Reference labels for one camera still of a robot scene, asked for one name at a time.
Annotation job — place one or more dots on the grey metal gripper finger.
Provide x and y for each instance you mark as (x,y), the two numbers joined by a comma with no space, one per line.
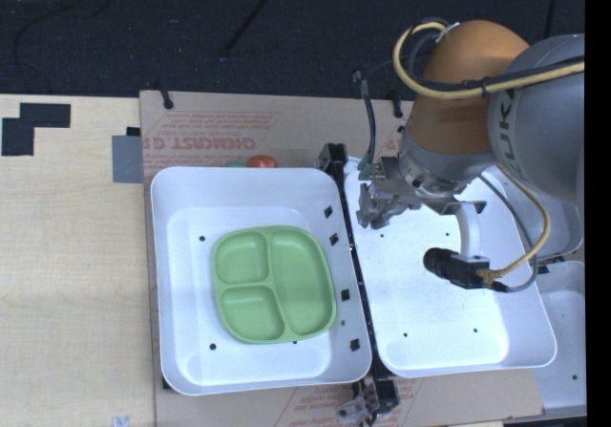
(365,207)
(385,217)

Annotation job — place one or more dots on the white plastic tray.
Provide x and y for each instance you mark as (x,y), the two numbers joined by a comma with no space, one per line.
(191,282)
(429,310)

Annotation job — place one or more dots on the green divided plate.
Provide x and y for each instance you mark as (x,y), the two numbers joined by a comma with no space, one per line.
(281,282)

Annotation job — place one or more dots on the brown cardboard board, red print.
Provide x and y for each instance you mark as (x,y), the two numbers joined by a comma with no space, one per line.
(215,138)

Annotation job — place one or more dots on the green toy vegetable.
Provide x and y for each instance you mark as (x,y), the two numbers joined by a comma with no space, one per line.
(234,164)

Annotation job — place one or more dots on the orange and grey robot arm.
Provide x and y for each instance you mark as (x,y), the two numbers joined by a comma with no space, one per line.
(458,95)

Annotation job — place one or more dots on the black cylinder on white bracket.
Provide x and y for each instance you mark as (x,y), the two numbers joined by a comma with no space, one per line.
(470,234)

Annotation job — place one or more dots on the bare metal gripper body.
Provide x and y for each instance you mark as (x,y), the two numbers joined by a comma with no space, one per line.
(398,186)

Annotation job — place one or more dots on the red toy tomato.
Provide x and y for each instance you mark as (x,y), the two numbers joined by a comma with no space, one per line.
(262,161)

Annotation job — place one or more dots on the thin black rod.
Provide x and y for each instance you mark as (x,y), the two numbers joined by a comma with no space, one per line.
(359,272)

